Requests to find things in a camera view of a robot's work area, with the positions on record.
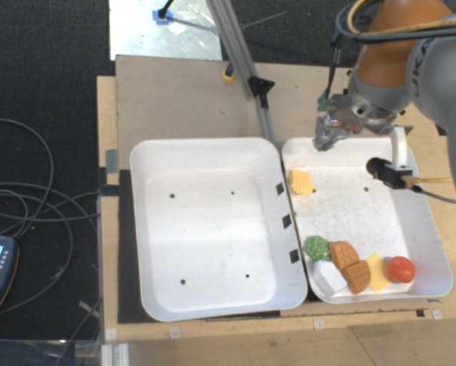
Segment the white bracket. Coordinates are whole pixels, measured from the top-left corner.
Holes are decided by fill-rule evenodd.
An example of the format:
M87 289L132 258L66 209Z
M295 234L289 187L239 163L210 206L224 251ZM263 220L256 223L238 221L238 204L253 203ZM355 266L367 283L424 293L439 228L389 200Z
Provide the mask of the white bracket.
M314 319L313 324L314 324L314 329L325 328L325 323L323 322L323 319Z
M173 326L169 329L170 339L180 339L182 336L181 329L178 326Z
M432 309L432 316L435 320L443 318L442 311L440 309Z
M128 343L102 345L101 366L130 366L130 346Z
M118 339L118 330L116 328L106 329L106 340Z
M406 130L402 126L393 126L390 131L390 141L393 146L393 169L407 168L408 145L406 142Z

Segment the wooden table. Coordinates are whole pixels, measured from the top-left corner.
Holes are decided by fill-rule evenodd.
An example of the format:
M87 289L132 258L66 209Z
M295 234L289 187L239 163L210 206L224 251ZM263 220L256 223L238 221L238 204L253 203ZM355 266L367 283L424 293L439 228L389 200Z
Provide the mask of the wooden table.
M117 150L118 168L128 169L131 148L145 139L259 136L255 103L244 97L238 82L221 81L223 67L216 61L119 56L117 76L98 77L100 167L107 165L106 153ZM264 63L256 67L261 77L276 82L268 100L278 146L294 136L313 135L316 100L326 87L327 68ZM334 92L345 87L345 73L345 69L337 72ZM438 135L435 125L413 106L398 122L414 126L408 144L420 174L449 175L446 137ZM114 167L107 173L107 183L117 185L118 173L111 170ZM453 184L429 189L456 197ZM414 360L440 364L440 356L456 354L456 205L429 199L429 206L454 276L451 292L436 300L305 303L271 319L119 324L119 206L117 197L103 196L105 340L142 341L131 346L132 364L145 364L142 361L149 357L152 364L308 364L314 358L329 364L390 364L385 363L389 359L408 364L413 360L408 353L413 351L418 354ZM417 316L417 310L424 316ZM435 319L434 310L443 318ZM325 328L315 329L321 319ZM180 340L170 339L179 335ZM384 344L395 349L384 351ZM452 359L448 363L456 364Z

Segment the cheese slice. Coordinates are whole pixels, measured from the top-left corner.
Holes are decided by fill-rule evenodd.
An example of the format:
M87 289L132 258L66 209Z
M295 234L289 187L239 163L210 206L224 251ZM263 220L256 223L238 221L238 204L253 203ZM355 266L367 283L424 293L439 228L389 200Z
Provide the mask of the cheese slice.
M296 194L311 194L314 191L310 174L297 169L289 171L289 187Z
M387 266L377 253L374 253L366 260L371 270L371 283L369 286L375 293L380 293L392 282L387 273Z

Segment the black clip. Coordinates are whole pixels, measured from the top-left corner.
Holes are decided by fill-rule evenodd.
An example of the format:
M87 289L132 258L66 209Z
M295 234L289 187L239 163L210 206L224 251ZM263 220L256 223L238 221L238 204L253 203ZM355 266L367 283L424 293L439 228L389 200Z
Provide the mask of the black clip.
M249 79L250 89L252 90L253 96L260 98L262 108L268 108L267 93L275 85L274 82L269 80L260 79L257 76L251 76Z

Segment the red tomato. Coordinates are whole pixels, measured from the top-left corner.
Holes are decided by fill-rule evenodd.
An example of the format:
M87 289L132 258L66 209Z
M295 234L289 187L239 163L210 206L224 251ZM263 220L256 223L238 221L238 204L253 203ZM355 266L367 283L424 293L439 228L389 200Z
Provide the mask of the red tomato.
M393 281L408 284L414 279L416 269L409 259L395 256L387 263L387 273Z

